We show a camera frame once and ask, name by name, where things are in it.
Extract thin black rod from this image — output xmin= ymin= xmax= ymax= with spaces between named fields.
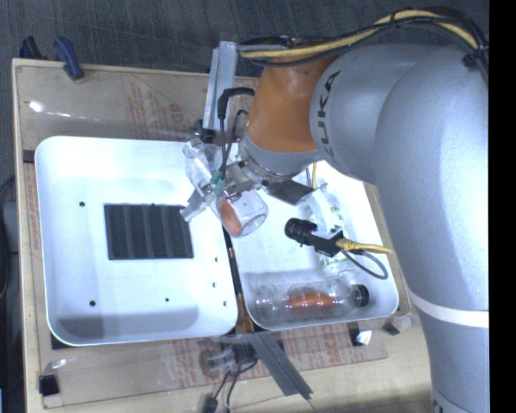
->
xmin=221 ymin=226 xmax=255 ymax=335

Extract brown cardboard board red print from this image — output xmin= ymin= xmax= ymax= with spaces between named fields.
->
xmin=15 ymin=65 xmax=390 ymax=409

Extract black ribbed rectangular panel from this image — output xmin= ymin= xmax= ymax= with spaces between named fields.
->
xmin=103 ymin=203 xmax=195 ymax=262

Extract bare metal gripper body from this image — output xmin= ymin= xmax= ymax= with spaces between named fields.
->
xmin=216 ymin=161 xmax=269 ymax=200

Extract black block with thin wires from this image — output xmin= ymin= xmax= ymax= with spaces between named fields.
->
xmin=230 ymin=344 xmax=259 ymax=364

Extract clear plastic bottle black cap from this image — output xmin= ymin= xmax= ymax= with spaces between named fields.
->
xmin=253 ymin=279 xmax=371 ymax=323

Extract white plastic tray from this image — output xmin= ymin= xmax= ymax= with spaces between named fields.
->
xmin=34 ymin=134 xmax=240 ymax=347
xmin=221 ymin=157 xmax=400 ymax=332

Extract black cylinder on white bracket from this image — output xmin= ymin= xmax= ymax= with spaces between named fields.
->
xmin=283 ymin=183 xmax=347 ymax=258

